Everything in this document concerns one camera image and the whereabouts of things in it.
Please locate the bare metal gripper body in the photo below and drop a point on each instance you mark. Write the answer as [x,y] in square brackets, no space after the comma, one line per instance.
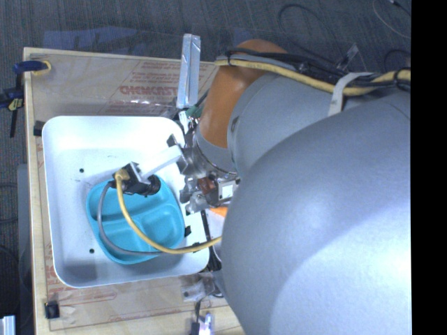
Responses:
[209,178]

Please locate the blue divided plate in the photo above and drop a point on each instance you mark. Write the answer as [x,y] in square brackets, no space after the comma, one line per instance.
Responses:
[157,222]

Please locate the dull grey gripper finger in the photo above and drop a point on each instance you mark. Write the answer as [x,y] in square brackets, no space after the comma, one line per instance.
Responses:
[187,193]
[197,204]

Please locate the white plastic tray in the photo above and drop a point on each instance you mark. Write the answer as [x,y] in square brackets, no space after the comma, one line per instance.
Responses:
[70,194]
[214,227]

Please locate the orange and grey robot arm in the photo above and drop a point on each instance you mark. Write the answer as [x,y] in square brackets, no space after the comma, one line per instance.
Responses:
[314,204]

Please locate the brown cardboard board red print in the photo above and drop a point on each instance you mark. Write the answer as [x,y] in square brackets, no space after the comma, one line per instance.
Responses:
[104,79]

